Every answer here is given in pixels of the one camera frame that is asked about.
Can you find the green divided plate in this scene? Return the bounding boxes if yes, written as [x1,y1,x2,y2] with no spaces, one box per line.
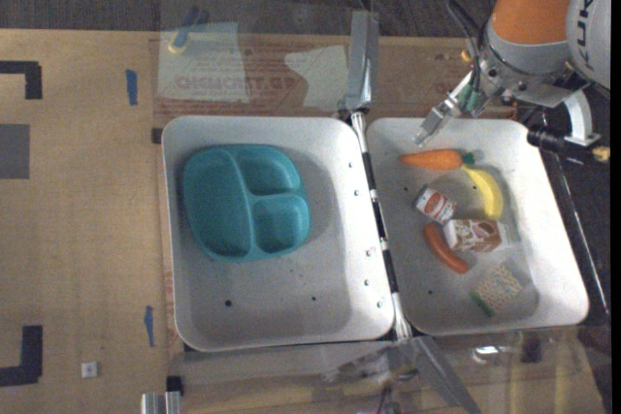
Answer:
[181,143,312,265]

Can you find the brown cardboard board red print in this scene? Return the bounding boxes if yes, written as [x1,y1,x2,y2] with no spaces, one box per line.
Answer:
[148,32,535,358]

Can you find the red and white small can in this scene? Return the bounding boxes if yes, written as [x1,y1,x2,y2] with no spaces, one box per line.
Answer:
[413,184,459,225]

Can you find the orange sausage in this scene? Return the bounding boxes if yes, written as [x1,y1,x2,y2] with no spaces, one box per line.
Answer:
[422,221,472,275]

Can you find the orange carrot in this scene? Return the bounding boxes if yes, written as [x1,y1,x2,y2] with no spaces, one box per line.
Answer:
[398,148,476,173]

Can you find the yellow banana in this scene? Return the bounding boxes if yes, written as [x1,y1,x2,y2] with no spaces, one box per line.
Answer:
[459,163,506,221]

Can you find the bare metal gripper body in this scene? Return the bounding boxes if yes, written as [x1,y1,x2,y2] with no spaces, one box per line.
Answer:
[438,47,531,118]

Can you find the white and green packet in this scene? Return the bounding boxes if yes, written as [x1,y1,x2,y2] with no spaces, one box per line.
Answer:
[468,262,526,318]

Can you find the brown and white carton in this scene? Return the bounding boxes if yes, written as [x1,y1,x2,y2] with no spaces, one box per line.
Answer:
[441,217,516,255]

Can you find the thin black and white rod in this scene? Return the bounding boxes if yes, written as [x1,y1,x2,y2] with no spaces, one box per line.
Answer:
[349,110,413,341]

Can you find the black cylinder on white bracket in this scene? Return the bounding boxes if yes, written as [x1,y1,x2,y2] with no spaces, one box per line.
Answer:
[526,89,604,162]

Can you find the white plastic tray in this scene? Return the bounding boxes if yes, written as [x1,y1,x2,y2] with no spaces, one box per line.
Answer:
[364,116,591,337]
[160,114,397,353]

